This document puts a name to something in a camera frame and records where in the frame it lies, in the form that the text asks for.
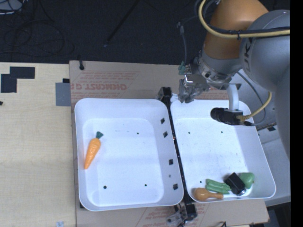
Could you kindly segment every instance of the yellow cable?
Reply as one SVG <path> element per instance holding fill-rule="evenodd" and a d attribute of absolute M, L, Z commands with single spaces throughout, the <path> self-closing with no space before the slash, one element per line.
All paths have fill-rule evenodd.
<path fill-rule="evenodd" d="M 237 119 L 240 119 L 241 121 L 245 121 L 253 116 L 255 116 L 256 114 L 260 113 L 270 102 L 271 100 L 271 92 L 268 92 L 268 99 L 266 100 L 266 102 L 259 108 L 257 109 L 255 112 L 249 114 L 249 115 L 238 115 L 236 116 Z"/>
<path fill-rule="evenodd" d="M 208 26 L 208 24 L 205 22 L 203 16 L 202 16 L 202 11 L 203 11 L 203 6 L 207 0 L 203 0 L 199 6 L 199 19 L 203 25 L 203 27 L 211 34 L 225 38 L 225 39 L 238 39 L 238 35 L 228 35 L 228 34 L 223 34 L 219 33 L 215 30 L 213 30 L 211 27 Z M 241 34 L 241 38 L 249 38 L 249 37 L 269 37 L 269 36 L 279 36 L 279 35 L 289 35 L 290 34 L 290 29 L 286 30 L 281 30 L 281 31 L 274 31 L 274 32 L 265 32 L 265 33 L 251 33 L 251 34 Z"/>

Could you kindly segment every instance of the carrot top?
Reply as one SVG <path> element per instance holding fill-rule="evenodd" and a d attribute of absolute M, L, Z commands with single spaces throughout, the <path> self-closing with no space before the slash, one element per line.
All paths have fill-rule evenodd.
<path fill-rule="evenodd" d="M 103 134 L 98 131 L 97 134 L 96 134 L 96 138 L 100 139 L 102 136 L 103 136 Z"/>

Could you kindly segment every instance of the orange carrot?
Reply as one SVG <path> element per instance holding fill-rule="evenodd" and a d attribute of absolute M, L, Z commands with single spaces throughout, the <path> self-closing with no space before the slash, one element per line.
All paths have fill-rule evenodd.
<path fill-rule="evenodd" d="M 99 151 L 100 146 L 101 146 L 100 138 L 102 136 L 103 136 L 103 134 L 98 131 L 96 137 L 90 140 L 89 147 L 88 147 L 87 153 L 86 153 L 84 169 L 88 169 L 91 162 L 95 158 L 97 152 Z"/>

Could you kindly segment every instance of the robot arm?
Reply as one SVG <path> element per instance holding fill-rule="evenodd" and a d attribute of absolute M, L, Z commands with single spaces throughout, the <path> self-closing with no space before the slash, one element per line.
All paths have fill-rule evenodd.
<path fill-rule="evenodd" d="M 203 9 L 208 1 L 203 0 L 199 6 L 198 16 L 207 34 L 199 57 L 192 65 L 194 70 L 190 70 L 190 74 L 202 75 L 199 80 L 204 81 L 200 84 L 180 81 L 179 99 L 191 102 L 198 95 L 193 88 L 198 87 L 199 93 L 209 89 L 206 85 L 219 88 L 230 83 L 243 69 L 251 80 L 269 91 L 267 102 L 271 93 L 275 93 L 276 121 L 289 156 L 290 11 L 269 12 L 258 0 L 218 0 L 207 24 Z M 188 88 L 191 93 L 195 92 L 193 96 L 189 95 Z M 232 124 L 231 121 L 241 124 L 247 119 L 217 108 L 211 116 L 228 124 Z"/>

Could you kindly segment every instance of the white tray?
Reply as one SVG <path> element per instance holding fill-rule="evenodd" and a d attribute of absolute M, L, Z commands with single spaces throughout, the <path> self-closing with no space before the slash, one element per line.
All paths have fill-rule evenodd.
<path fill-rule="evenodd" d="M 75 105 L 79 197 L 91 211 L 176 205 L 183 198 L 165 104 L 156 99 L 85 98 Z M 84 169 L 96 132 L 101 148 Z"/>
<path fill-rule="evenodd" d="M 194 100 L 189 104 L 177 100 L 171 104 L 188 194 L 197 202 L 270 198 L 276 192 L 276 185 L 256 128 L 227 125 L 210 116 L 213 108 L 228 106 L 228 100 Z M 243 102 L 239 102 L 239 109 L 244 115 L 250 114 Z M 223 182 L 233 172 L 255 175 L 254 184 L 244 195 L 230 192 L 222 200 L 194 198 L 193 191 L 204 188 L 207 178 Z"/>

